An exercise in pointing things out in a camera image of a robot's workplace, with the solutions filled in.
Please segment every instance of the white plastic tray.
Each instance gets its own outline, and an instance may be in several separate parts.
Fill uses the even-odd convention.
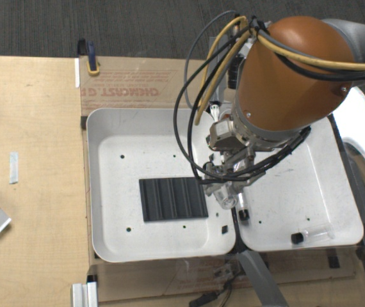
[[[189,177],[189,163],[174,138],[171,109],[98,109],[88,117],[88,153],[95,252],[109,262],[222,255],[235,243],[231,212],[206,197],[209,217],[144,223],[138,180]],[[189,111],[179,112],[186,141]],[[204,117],[193,134],[199,164],[211,151]],[[263,159],[267,153],[257,153]],[[327,119],[312,126],[297,150],[246,188],[250,221],[240,222],[244,243],[256,251],[358,243],[363,225]],[[299,245],[291,234],[321,225],[331,237]],[[222,234],[227,225],[228,232]]]

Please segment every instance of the yellow cable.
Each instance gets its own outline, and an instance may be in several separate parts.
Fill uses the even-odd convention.
[[[236,17],[235,19],[232,19],[223,29],[222,31],[220,31],[220,33],[216,36],[215,38],[215,41],[213,42],[209,52],[208,52],[208,56],[207,56],[207,59],[209,59],[213,53],[214,53],[214,50],[216,49],[216,47],[218,46],[218,43],[219,41],[221,40],[222,36],[224,34],[226,34],[226,32],[228,32],[231,27],[233,27],[233,25],[235,25],[236,23],[240,22],[240,25],[239,25],[239,29],[243,29],[245,26],[248,25],[248,20],[245,16],[239,16],[239,17]],[[206,82],[206,79],[207,79],[207,73],[208,73],[208,66],[209,64],[205,67],[204,69],[204,73],[202,74],[202,80],[201,80],[201,84],[200,84],[200,88],[203,87],[204,83]]]
[[[331,60],[311,58],[288,51],[286,49],[283,49],[282,47],[278,47],[277,45],[268,41],[262,35],[258,35],[257,37],[258,40],[269,50],[276,52],[277,54],[280,54],[282,56],[285,56],[287,58],[300,61],[301,63],[305,63],[312,66],[320,66],[320,67],[343,69],[343,70],[365,70],[365,63],[345,63],[342,61],[331,61]]]
[[[216,71],[216,73],[213,77],[213,80],[211,81],[209,88],[205,94],[204,101],[201,104],[201,106],[199,106],[198,113],[195,117],[195,125],[198,125],[200,123],[201,115],[204,112],[204,110],[206,109],[209,99],[215,92],[216,82],[217,82],[219,76],[221,75],[222,71],[224,70],[225,66],[231,60],[231,58],[238,53],[238,51],[241,49],[242,45],[248,40],[249,36],[250,36],[249,31],[242,34],[241,38],[239,38],[239,40],[234,44],[234,46],[228,52],[228,54],[226,55],[226,57],[223,60],[223,62],[221,63],[221,65],[218,67],[218,70]]]

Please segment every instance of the blue and yellow clamp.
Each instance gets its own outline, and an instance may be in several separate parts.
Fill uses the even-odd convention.
[[[95,57],[95,49],[93,41],[86,41],[84,38],[77,43],[77,54],[79,56],[88,56],[87,72],[91,76],[100,74],[100,65]]]

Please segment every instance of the gray floor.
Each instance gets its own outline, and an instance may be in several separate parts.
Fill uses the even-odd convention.
[[[0,55],[74,57],[84,37],[103,56],[184,58],[204,25],[228,9],[272,21],[310,15],[365,24],[365,0],[0,0]],[[206,51],[204,40],[194,57]]]

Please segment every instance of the wooden surface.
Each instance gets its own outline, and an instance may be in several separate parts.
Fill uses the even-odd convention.
[[[0,306],[70,306],[71,284],[85,282],[89,260],[80,114],[73,59],[0,57],[0,207],[12,218],[0,234]],[[12,185],[10,152],[19,153],[19,183]],[[290,306],[365,306],[365,273],[354,260],[352,277],[280,289]],[[177,307],[196,297],[101,305]],[[227,304],[244,305],[261,305],[252,289],[235,290]]]

